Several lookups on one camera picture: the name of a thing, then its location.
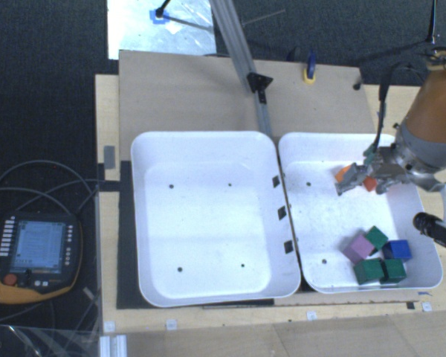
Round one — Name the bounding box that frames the thin black rod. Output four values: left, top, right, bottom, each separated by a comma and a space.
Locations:
276, 150, 303, 292

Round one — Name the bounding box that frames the blue cube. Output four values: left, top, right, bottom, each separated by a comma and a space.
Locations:
381, 239, 413, 262

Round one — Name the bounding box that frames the green cube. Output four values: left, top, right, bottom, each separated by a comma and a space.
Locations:
363, 225, 390, 253
353, 257, 386, 286
379, 258, 407, 284

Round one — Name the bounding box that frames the black cylinder on white bracket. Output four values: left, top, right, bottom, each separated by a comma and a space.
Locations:
412, 183, 446, 249

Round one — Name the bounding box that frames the orange cube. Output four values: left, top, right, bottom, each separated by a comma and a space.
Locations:
334, 164, 355, 182

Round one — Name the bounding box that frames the purple cube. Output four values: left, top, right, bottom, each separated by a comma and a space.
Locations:
342, 234, 377, 265

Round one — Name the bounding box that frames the white plastic tray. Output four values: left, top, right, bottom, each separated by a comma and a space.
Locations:
277, 132, 445, 295
129, 130, 303, 309

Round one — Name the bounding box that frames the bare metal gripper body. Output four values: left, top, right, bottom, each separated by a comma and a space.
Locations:
364, 146, 446, 193

